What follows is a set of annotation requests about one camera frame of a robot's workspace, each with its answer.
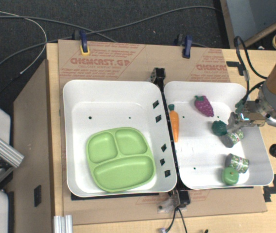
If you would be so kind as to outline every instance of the white cable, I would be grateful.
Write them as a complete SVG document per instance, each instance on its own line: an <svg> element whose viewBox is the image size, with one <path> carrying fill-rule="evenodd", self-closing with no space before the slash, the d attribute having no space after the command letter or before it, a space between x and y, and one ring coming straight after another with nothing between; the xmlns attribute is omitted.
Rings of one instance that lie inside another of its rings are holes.
<svg viewBox="0 0 276 233"><path fill-rule="evenodd" d="M4 11L0 11L0 13L2 14L7 14L7 15L11 15L11 16L15 16L15 17L19 17L19 15L15 15L15 14L11 14L11 13L8 13L8 12L4 12ZM40 24L38 24L36 21L33 21L31 19L28 19L28 18L25 18L25 20L27 21L30 21L30 22L33 22L35 23L43 32L44 34L44 37L45 37L45 42L47 42L47 36L46 36L46 32L45 30L42 28L42 26ZM20 75L23 74L25 71L28 70L29 67L31 67L37 60L38 58L42 55L42 53L44 52L46 48L46 45L44 45L43 49L41 50L41 52L39 53L39 55L32 61L32 63L30 65L28 65L25 69L23 69L21 72L20 72Z"/></svg>

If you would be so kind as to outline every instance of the toy carrot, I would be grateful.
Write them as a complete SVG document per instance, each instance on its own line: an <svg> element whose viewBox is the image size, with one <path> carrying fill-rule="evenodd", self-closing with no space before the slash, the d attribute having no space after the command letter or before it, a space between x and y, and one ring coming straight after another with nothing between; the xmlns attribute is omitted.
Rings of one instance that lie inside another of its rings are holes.
<svg viewBox="0 0 276 233"><path fill-rule="evenodd" d="M170 110L169 117L171 119L173 139L174 139L174 142L178 142L178 136L179 136L179 115L174 110L175 105L170 104L170 105L168 105L168 108Z"/></svg>

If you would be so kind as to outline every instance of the soda can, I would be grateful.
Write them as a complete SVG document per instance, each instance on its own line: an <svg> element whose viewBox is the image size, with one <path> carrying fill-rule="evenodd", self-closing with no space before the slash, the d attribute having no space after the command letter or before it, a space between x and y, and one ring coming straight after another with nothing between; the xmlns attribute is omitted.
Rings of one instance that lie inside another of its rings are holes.
<svg viewBox="0 0 276 233"><path fill-rule="evenodd" d="M232 148L235 144L237 144L240 140L244 138L244 133L242 130L237 130L233 133L227 133L225 135L220 136L222 143L227 148Z"/></svg>
<svg viewBox="0 0 276 233"><path fill-rule="evenodd" d="M249 167L249 160L230 153L225 159L225 167L232 167L239 173L245 173Z"/></svg>

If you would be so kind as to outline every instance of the black surface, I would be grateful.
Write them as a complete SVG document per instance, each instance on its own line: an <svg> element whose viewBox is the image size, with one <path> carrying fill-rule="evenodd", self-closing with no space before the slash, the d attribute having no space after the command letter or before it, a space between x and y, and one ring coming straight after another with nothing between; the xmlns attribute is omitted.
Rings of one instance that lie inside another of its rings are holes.
<svg viewBox="0 0 276 233"><path fill-rule="evenodd" d="M0 11L55 19L99 30L195 5L220 8L218 0L0 0ZM77 29L37 22L45 29L48 40L72 36ZM117 42L161 45L173 45L179 34L189 34L194 43L211 48L228 48L222 14L206 8L182 10L105 33ZM108 41L97 35L89 36L88 40ZM44 35L35 24L24 19L0 19L0 61L41 42L44 42ZM45 53L27 72L7 84L32 62L40 50L41 47L29 50L0 66L0 108L4 111L10 113L13 101L43 61Z"/></svg>

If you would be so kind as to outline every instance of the cardboard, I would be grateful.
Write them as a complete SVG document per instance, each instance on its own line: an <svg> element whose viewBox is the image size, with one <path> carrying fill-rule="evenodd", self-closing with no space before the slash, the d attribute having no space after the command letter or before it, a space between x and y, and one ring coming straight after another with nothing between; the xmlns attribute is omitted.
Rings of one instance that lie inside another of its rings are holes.
<svg viewBox="0 0 276 233"><path fill-rule="evenodd" d="M59 91L63 207L74 225L171 218L159 214L157 205L169 195L72 200L66 181L66 147L62 89L70 80L148 81L155 67L165 68L164 84L170 81L230 82L221 49L191 48L191 58L182 57L183 47L88 42L90 54L83 56L80 41L59 40ZM264 212L261 187L190 190L191 203L185 217Z"/></svg>

